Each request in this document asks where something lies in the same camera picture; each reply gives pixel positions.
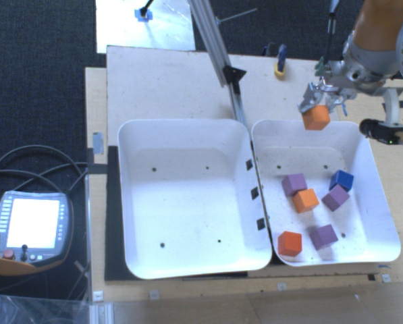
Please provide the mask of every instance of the black carpet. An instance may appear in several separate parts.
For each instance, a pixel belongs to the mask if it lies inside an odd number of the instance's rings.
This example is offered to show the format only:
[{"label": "black carpet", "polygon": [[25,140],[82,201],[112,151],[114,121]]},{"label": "black carpet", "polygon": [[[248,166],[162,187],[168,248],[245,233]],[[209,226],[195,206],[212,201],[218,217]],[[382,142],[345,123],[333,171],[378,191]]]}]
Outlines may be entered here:
[{"label": "black carpet", "polygon": [[[330,0],[211,0],[219,19],[257,8],[224,22],[221,31],[230,53],[260,55],[274,43],[288,46],[288,56],[318,59],[324,52]],[[362,1],[344,0],[331,49],[339,57]],[[196,48],[203,42],[195,32]],[[54,146],[76,161],[86,160],[84,68],[105,67],[96,54],[95,0],[0,0],[0,157],[27,144]],[[6,166],[45,170],[55,158],[38,155]],[[57,176],[68,188],[74,174]],[[0,177],[0,195],[14,180]],[[32,278],[5,294],[65,298],[86,262],[84,191],[73,195],[75,242],[64,267]],[[20,279],[3,279],[0,288]],[[72,298],[82,291],[82,284]]]}]

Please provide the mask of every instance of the blue cube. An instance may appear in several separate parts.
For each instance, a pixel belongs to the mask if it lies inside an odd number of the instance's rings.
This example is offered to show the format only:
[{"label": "blue cube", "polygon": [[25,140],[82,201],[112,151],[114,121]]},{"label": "blue cube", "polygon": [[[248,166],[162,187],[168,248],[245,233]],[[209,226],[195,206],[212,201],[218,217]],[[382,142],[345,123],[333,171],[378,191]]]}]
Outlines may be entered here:
[{"label": "blue cube", "polygon": [[353,179],[353,175],[347,173],[346,171],[338,170],[331,177],[329,190],[331,190],[336,185],[340,185],[345,191],[348,192],[349,190],[351,190]]}]

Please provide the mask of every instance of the white bin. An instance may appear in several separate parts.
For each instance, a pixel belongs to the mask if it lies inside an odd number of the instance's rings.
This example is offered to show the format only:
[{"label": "white bin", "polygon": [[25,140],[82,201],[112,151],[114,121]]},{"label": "white bin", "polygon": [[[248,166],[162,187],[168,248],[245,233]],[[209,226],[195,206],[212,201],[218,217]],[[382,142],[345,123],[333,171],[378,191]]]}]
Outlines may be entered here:
[{"label": "white bin", "polygon": [[119,129],[118,147],[125,259],[135,276],[249,271],[269,263],[272,247],[242,124],[133,120]]},{"label": "white bin", "polygon": [[[369,141],[351,122],[332,121],[322,131],[308,131],[301,121],[260,121],[252,129],[254,153],[263,186],[266,211],[277,253],[283,231],[302,234],[302,252],[279,255],[296,267],[334,263],[392,261],[399,256],[400,240],[375,166]],[[331,212],[321,199],[329,192],[337,170],[354,175],[350,198]],[[320,204],[297,213],[281,181],[303,173]],[[338,241],[316,251],[309,233],[332,224]]]}]

